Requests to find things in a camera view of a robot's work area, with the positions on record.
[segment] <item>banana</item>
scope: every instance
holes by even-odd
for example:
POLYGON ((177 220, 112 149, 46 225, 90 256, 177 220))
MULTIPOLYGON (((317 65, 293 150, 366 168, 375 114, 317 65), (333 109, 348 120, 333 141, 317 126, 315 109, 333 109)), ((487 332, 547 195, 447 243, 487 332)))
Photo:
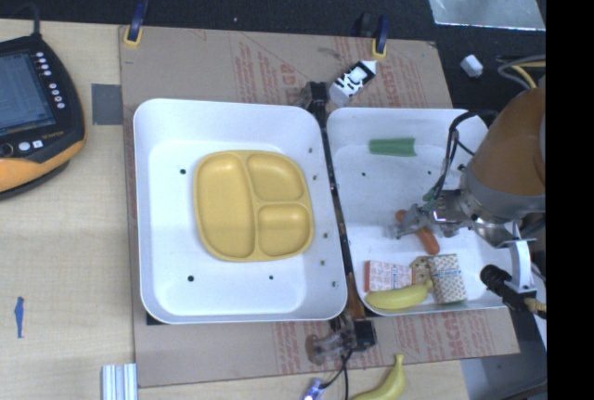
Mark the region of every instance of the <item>banana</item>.
POLYGON ((432 287, 433 282, 427 279, 424 283, 406 286, 399 290, 370 291, 365 301, 377 309, 395 311, 422 303, 432 287))
POLYGON ((353 400, 395 400, 405 390, 405 371, 402 369, 403 354, 394 356, 396 361, 386 379, 375 390, 357 395, 353 400))

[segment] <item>yellow divided plate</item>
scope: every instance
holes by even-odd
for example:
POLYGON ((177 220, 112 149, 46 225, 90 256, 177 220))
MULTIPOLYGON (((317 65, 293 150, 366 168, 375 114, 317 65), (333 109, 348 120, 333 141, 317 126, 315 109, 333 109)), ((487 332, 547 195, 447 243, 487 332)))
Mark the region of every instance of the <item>yellow divided plate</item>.
POLYGON ((194 172, 194 211, 202 243, 224 260, 288 258, 314 236, 312 204, 295 162, 276 152, 221 151, 194 172))

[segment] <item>white tray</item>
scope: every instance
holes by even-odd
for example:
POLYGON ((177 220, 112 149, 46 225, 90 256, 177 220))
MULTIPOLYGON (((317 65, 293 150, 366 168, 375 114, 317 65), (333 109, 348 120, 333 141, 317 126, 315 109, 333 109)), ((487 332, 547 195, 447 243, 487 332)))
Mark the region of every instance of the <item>white tray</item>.
MULTIPOLYGON (((338 192, 359 297, 365 300, 364 264, 378 260, 409 265, 426 255, 416 235, 393 239, 385 228, 394 222, 399 209, 422 203, 422 196, 433 186, 441 173, 446 154, 449 125, 464 110, 412 110, 343 108, 333 111, 328 121, 328 135, 338 192), (415 157, 371 154, 370 139, 415 138, 415 157)), ((471 118, 458 126, 460 141, 477 149, 486 134, 479 118, 471 118)), ((457 188, 461 163, 470 159, 458 148, 445 188, 457 188)), ((436 234, 440 254, 455 253, 460 262, 468 301, 437 304, 430 294, 417 306, 397 313, 371 311, 385 316, 436 311, 458 311, 501 307, 501 299, 487 291, 479 275, 485 265, 494 264, 510 272, 510 253, 494 249, 475 232, 463 229, 453 238, 436 234)))
POLYGON ((134 117, 140 288, 171 324, 321 320, 346 304, 346 282, 319 126, 296 107, 152 99, 134 117), (192 175, 220 150, 292 158, 308 183, 315 233, 298 255, 228 262, 207 252, 194 218, 192 175))

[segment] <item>table surface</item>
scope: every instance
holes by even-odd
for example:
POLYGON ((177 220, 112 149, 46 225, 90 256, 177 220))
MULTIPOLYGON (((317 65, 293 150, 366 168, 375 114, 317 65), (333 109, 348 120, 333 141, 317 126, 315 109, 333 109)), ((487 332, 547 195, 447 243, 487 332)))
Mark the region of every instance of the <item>table surface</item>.
MULTIPOLYGON (((42 22, 41 31, 77 84, 88 139, 63 173, 0 201, 0 398, 98 399, 102 366, 135 362, 123 129, 93 125, 90 114, 92 84, 121 84, 118 26, 42 22)), ((29 21, 0 19, 0 41, 31 32, 29 21)), ((404 369, 403 400, 468 398, 459 361, 404 369)), ((349 370, 351 396, 375 388, 387 370, 349 370)), ((297 399, 313 377, 143 388, 138 398, 297 399)), ((340 379, 324 400, 342 398, 340 379)))

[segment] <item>cardboard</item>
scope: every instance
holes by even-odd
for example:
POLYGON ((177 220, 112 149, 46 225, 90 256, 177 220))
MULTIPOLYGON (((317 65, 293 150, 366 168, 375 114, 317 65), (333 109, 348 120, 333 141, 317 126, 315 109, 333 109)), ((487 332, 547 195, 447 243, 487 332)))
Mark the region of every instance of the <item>cardboard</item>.
MULTIPOLYGON (((371 39, 146 27, 138 47, 122 43, 123 128, 138 384, 141 387, 334 370, 317 366, 305 339, 331 334, 329 323, 163 325, 139 294, 132 118, 154 97, 294 104, 309 81, 332 82, 361 59, 371 39)), ((451 108, 433 44, 389 40, 378 74, 351 106, 451 108)), ((374 317, 378 343, 349 368, 390 366, 519 352, 507 308, 374 317)))

